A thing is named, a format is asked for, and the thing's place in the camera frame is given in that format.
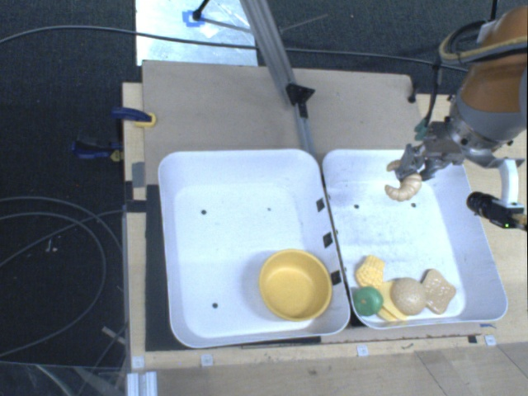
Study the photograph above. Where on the white plastic tray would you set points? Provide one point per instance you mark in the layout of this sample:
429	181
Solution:
396	233
231	237

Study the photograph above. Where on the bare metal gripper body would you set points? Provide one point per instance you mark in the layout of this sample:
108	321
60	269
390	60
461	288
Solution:
447	144

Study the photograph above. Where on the yellow flat toy food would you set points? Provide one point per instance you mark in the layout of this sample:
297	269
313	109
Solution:
387	309

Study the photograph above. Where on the beige toy croissant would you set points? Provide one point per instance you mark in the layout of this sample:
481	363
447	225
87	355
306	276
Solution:
406	190

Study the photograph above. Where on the green round toy food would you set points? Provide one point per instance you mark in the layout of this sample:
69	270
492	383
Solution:
367	300

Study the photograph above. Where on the beige toy bread slice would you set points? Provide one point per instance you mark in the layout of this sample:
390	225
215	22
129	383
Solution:
440	293

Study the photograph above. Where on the black cylinder on white bracket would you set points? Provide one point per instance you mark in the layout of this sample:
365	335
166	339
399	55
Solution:
491	206

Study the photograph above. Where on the brown cardboard board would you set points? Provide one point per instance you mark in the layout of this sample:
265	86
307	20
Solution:
222	109

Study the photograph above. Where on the yellow bowl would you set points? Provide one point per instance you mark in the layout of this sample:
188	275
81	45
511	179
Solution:
295	285

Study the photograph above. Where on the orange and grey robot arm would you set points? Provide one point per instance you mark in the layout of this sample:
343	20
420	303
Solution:
491	93

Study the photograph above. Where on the beige round toy bun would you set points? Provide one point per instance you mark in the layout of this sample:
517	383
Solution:
408	296

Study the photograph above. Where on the yellow toy corn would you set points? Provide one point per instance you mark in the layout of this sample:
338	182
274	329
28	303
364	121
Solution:
370	271

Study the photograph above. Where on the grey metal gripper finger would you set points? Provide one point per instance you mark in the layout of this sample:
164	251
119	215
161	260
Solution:
432	168
409	161

